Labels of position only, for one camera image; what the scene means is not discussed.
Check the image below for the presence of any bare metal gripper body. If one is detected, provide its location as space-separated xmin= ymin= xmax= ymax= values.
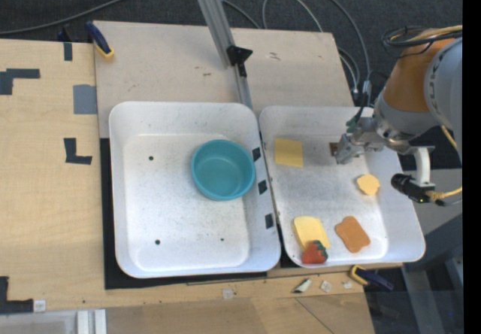
xmin=349 ymin=117 xmax=413 ymax=155

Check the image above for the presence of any small yellow biscuit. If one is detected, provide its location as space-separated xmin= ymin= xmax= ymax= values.
xmin=355 ymin=173 xmax=381 ymax=197

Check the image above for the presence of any white plastic tray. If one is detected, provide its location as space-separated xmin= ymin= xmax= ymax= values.
xmin=108 ymin=100 xmax=283 ymax=280
xmin=259 ymin=105 xmax=427 ymax=269

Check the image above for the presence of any orange toast slice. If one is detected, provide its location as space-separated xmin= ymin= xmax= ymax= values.
xmin=334 ymin=215 xmax=372 ymax=254

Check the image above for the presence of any yellow bread slice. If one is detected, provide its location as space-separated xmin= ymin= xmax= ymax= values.
xmin=292 ymin=215 xmax=332 ymax=251

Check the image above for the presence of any red strawberry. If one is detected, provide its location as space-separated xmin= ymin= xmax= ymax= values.
xmin=301 ymin=239 xmax=329 ymax=266

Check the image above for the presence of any blue bowl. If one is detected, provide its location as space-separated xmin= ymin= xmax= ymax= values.
xmin=190 ymin=138 xmax=257 ymax=202

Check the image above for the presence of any pale wood board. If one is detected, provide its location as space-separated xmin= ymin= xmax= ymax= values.
xmin=92 ymin=20 xmax=405 ymax=281

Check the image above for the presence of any black cylinder on white bracket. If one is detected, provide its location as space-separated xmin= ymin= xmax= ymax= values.
xmin=390 ymin=145 xmax=437 ymax=205

